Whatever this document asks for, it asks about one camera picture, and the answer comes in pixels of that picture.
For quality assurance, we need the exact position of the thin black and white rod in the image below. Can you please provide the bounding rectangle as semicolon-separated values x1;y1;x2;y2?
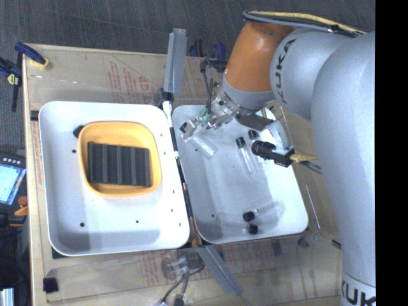
162;100;202;247

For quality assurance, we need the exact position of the black ribbed rack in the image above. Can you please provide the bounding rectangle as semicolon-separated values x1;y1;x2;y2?
87;141;152;188

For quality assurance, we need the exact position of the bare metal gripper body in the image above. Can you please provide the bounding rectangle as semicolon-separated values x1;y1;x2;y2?
198;94;241;131

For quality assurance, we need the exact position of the black cylinder on white bracket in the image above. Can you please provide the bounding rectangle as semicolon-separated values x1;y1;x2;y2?
251;106;295;168

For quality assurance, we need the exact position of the orange bowl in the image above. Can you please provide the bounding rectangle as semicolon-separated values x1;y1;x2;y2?
77;120;163;198

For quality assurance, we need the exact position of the brown cardboard board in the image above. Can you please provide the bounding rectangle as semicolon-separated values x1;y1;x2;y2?
21;43;342;306

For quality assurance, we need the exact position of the white plastic tray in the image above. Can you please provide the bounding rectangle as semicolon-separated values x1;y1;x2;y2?
38;100;191;257
171;104;309;245

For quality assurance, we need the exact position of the clear bottle with black cap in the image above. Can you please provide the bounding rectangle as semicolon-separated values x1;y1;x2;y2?
179;122;219;159
215;212;259;235
242;201;284;222
235;136;261;174
247;129;266;164

